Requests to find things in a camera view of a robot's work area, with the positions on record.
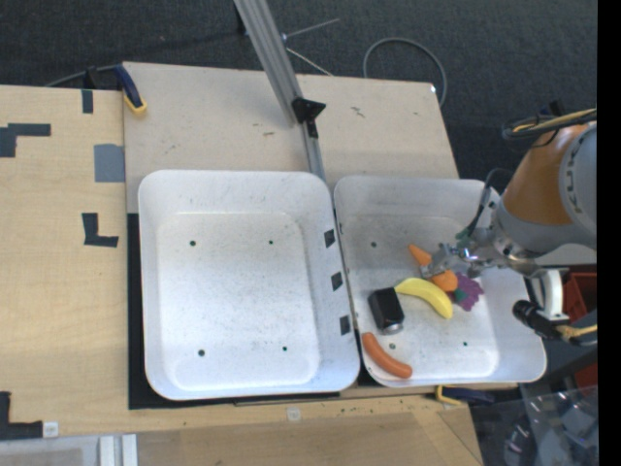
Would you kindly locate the pale wood board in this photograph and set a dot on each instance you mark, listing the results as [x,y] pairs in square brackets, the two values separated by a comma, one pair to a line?
[218,114]

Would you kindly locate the yellow banana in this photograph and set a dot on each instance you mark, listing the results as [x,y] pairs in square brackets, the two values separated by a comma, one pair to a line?
[427,291]

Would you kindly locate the orange carrot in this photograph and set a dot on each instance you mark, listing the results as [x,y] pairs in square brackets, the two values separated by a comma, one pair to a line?
[451,280]

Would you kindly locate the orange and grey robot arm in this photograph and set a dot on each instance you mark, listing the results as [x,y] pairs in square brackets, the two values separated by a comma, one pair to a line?
[538,187]

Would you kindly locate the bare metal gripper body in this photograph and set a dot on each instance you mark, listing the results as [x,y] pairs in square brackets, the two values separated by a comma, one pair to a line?
[490,255]

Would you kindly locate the purple grapes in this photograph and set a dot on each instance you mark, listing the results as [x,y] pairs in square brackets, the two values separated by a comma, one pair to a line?
[469,293]

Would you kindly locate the black cylinder on white bracket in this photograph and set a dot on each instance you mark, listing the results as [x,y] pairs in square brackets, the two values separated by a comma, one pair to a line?
[533,314]

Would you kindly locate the black can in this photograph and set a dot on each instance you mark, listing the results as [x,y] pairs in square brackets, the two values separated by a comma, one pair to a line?
[385,306]

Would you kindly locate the white plastic tray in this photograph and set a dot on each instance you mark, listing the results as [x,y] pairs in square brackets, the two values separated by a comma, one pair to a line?
[233,284]
[436,352]

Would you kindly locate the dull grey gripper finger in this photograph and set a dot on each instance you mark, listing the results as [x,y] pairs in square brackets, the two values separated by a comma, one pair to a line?
[433,266]
[448,251]

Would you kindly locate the orange sausage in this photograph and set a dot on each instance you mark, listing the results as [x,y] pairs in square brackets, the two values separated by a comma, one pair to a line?
[383,357]

